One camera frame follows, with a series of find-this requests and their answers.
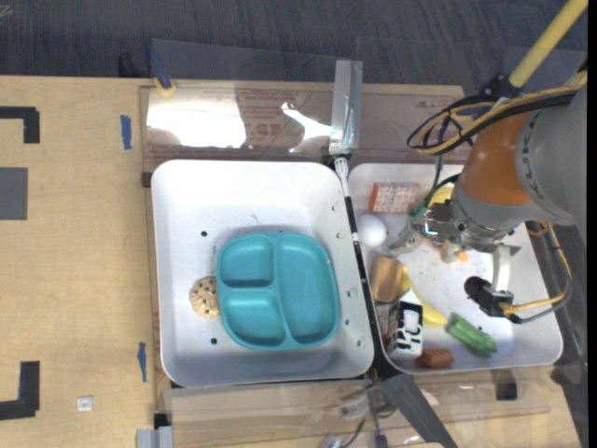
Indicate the blue divided plate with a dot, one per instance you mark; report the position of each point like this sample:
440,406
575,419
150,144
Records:
298,278

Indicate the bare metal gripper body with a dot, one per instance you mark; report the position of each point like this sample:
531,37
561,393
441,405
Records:
440,224

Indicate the black cylinder on white bracket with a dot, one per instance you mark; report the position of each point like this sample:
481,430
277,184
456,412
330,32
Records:
487,297

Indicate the yellow round toy fruit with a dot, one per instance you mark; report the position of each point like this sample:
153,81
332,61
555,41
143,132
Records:
440,196

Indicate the orange and white carton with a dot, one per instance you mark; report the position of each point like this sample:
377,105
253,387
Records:
394,197

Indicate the white and orange small toy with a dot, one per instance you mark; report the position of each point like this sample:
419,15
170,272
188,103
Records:
450,252

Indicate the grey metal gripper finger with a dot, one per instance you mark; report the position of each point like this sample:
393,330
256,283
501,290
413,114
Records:
405,244

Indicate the black and white carton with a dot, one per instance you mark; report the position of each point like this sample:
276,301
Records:
406,329

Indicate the green toy vegetable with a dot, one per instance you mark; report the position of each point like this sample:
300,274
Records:
468,336

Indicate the white plastic tray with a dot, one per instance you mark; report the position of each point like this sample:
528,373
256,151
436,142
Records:
196,203
448,283

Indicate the yellow banana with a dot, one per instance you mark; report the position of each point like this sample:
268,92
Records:
431,314

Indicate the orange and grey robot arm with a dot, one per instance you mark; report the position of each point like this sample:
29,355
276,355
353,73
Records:
522,166

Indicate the white egg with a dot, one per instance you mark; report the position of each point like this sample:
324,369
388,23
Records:
371,230

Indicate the tan toy bread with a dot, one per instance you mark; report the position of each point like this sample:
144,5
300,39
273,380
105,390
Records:
386,279

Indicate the tan chocolate chip biscuit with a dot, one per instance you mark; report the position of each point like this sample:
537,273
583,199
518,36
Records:
203,298

